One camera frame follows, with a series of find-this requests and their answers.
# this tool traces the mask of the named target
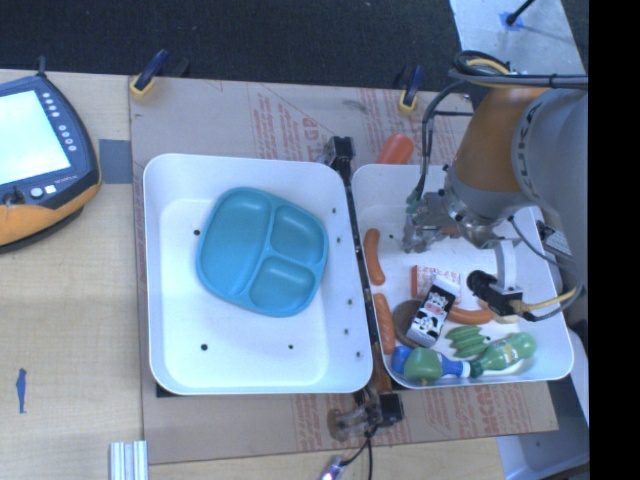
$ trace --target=carrot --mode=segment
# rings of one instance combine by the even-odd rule
[[[396,349],[396,331],[387,298],[383,293],[376,293],[373,295],[373,304],[376,308],[376,320],[380,331],[382,351],[385,354],[393,354]]]
[[[462,309],[452,306],[449,310],[447,320],[465,325],[486,324],[493,318],[493,311],[489,308],[482,309]]]
[[[378,242],[380,241],[380,231],[376,228],[369,228],[364,235],[364,259],[367,264],[369,280],[376,286],[384,283],[386,277],[380,266],[378,259]]]

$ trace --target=blue divided plate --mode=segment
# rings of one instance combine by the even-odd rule
[[[196,270],[222,299],[285,317],[311,303],[327,250],[317,217],[268,192],[239,187],[222,194],[207,219]]]

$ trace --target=white tray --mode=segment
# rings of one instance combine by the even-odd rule
[[[352,180],[353,196],[358,215],[360,236],[364,237],[371,227],[380,230],[378,257],[386,280],[381,286],[371,285],[372,293],[381,292],[387,298],[393,310],[401,302],[411,299],[410,271],[413,265],[437,268],[442,271],[457,272],[461,279],[460,307],[476,308],[477,301],[466,286],[467,275],[473,270],[496,273],[496,260],[493,250],[476,249],[464,238],[450,239],[434,243],[423,253],[405,253],[401,248],[403,226],[405,222],[405,200],[415,188],[420,168],[417,165],[378,165],[369,164],[358,169]],[[425,191],[441,188],[444,171],[436,166],[429,167]],[[532,208],[516,213],[516,222],[525,236],[542,250],[536,230]],[[515,237],[515,231],[509,223],[501,224],[496,233],[505,237]],[[524,243],[515,247],[517,277],[516,281],[524,291],[525,302],[540,302],[557,296],[549,264],[530,251]],[[557,307],[557,304],[534,311],[541,315]],[[458,324],[445,322],[440,338],[433,349],[442,352],[450,359],[455,350],[449,347],[446,333]],[[489,322],[482,326],[482,334],[499,339],[518,331],[529,332],[536,340],[537,350],[530,359],[523,360],[507,370],[485,372],[476,379],[445,377],[437,382],[422,386],[411,382],[391,368],[391,355],[384,356],[387,371],[399,384],[415,389],[457,386],[468,384],[495,384],[501,382],[522,382],[555,380],[565,377],[573,365],[573,349],[562,313],[540,322],[527,322],[522,318],[517,323],[499,324]]]
[[[213,295],[196,274],[199,236],[225,191],[248,186],[313,213],[329,237],[322,281],[297,315],[274,318]],[[344,185],[313,162],[184,154],[143,176],[149,352],[154,377],[180,395],[349,393],[373,370]]]

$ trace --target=table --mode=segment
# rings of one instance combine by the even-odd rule
[[[0,70],[0,83],[32,74]],[[96,149],[130,141],[126,76],[47,75]],[[143,439],[132,198],[131,184],[105,184],[69,226],[0,256],[0,478],[106,479],[109,444]],[[316,478],[334,454],[154,465],[149,477]],[[373,464],[374,478],[503,478],[494,438],[375,447]],[[364,453],[343,478],[367,471]]]

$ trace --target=cardboard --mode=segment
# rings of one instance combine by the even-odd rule
[[[361,440],[333,439],[330,410],[356,407],[350,394],[173,396],[149,368],[142,173],[162,153],[317,161],[332,136],[353,138],[353,171],[375,162],[386,138],[405,133],[421,155],[421,121],[435,93],[419,93],[410,115],[400,91],[158,78],[152,91],[130,95],[134,219],[144,438],[149,463],[343,450]],[[470,113],[449,95],[439,110]],[[438,117],[431,163],[450,163],[467,116]],[[398,391],[403,421],[380,429],[373,444],[398,445],[557,430],[546,382]]]

